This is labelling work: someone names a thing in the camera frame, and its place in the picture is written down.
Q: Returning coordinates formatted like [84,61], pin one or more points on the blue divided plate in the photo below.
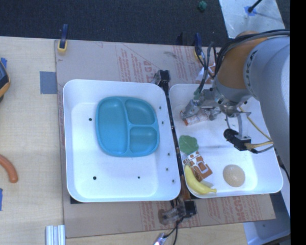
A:
[112,126]

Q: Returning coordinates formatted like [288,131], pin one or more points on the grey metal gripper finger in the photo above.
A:
[188,110]
[213,114]

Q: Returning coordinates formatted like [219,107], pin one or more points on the yellow banana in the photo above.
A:
[195,184]

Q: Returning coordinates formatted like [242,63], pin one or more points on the orange sausage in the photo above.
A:
[7,166]

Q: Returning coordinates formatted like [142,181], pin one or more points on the dark green lump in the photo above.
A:
[202,5]

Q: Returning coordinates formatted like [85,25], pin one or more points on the green broccoli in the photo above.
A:
[188,144]

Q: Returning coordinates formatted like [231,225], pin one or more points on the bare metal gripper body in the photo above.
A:
[213,102]

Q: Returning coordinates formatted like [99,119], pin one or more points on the orange and white carton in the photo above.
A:
[200,165]

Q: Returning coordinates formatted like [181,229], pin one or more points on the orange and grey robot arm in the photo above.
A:
[267,70]

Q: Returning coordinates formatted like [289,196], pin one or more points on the brown cardboard board red print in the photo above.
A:
[97,60]

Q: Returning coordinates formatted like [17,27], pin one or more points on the white plastic tray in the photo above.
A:
[260,172]
[117,177]

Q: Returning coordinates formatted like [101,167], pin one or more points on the thin black and white rod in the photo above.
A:
[174,134]

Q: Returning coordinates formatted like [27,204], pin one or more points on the black cylinder on white bracket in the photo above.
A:
[235,137]

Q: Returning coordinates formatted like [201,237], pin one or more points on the orange and white packet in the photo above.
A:
[197,119]

